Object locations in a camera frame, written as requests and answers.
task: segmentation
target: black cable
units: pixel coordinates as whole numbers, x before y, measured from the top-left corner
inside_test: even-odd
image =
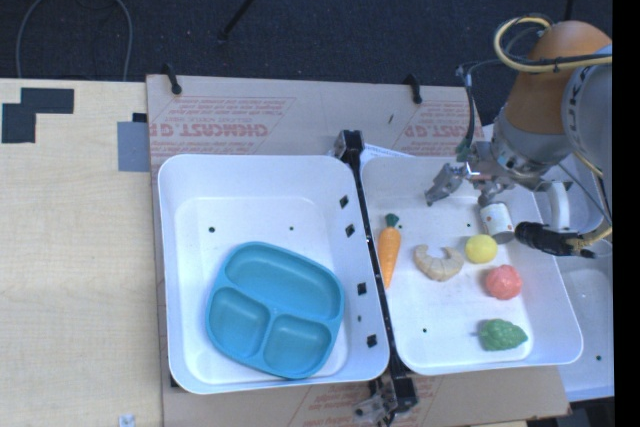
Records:
[[[36,0],[31,7],[29,8],[29,10],[27,11],[27,14],[24,16],[22,23],[20,24],[20,29],[18,31],[18,38],[16,40],[16,71],[18,74],[18,78],[22,78],[22,67],[20,64],[20,46],[22,45],[22,35],[24,33],[24,29],[25,26],[27,25],[27,21],[29,20],[29,17],[31,16],[31,14],[33,13],[33,11],[35,10],[35,8],[42,2],[43,0]],[[131,48],[133,47],[133,24],[131,23],[131,16],[129,15],[129,11],[127,10],[127,7],[124,5],[124,3],[122,2],[122,0],[115,0],[116,3],[122,8],[122,11],[124,12],[124,15],[127,19],[127,25],[129,28],[129,41],[127,44],[127,53],[125,56],[125,61],[124,61],[124,71],[123,71],[123,76],[122,76],[122,80],[124,82],[126,82],[127,80],[127,75],[129,73],[129,60],[131,58]]]

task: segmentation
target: white plastic tray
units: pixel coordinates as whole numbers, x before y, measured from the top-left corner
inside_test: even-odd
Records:
[[[178,155],[158,175],[169,366],[187,391],[211,394],[301,384],[366,381],[389,347],[351,170],[328,156]],[[261,241],[332,270],[344,287],[338,337],[305,379],[245,366],[214,348],[208,295],[225,257]]]
[[[402,245],[387,302],[400,359],[424,375],[450,374],[506,367],[561,365],[582,352],[582,335],[556,257],[513,240],[498,246],[487,264],[466,260],[461,272],[446,282],[424,275],[413,262],[413,250],[428,244],[429,253],[442,256],[451,246],[464,255],[469,236],[482,233],[479,192],[468,182],[448,198],[426,205],[424,191],[445,163],[436,157],[380,157],[362,170],[367,210],[375,240],[384,216],[400,217]],[[522,187],[502,192],[514,226],[540,222],[533,194]],[[507,301],[491,297],[483,287],[490,268],[511,264],[523,287]],[[503,318],[522,327],[529,339],[506,351],[485,351],[477,336],[483,321]]]

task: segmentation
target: toy carrot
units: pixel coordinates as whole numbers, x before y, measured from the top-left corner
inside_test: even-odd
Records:
[[[384,288],[389,288],[400,251],[400,231],[396,228],[400,218],[395,214],[387,214],[384,219],[387,226],[383,228],[378,237],[378,259],[380,260]]]

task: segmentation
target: green toy vegetable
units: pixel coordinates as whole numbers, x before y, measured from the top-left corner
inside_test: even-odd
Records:
[[[521,327],[502,319],[487,320],[479,334],[487,351],[513,349],[529,339]]]

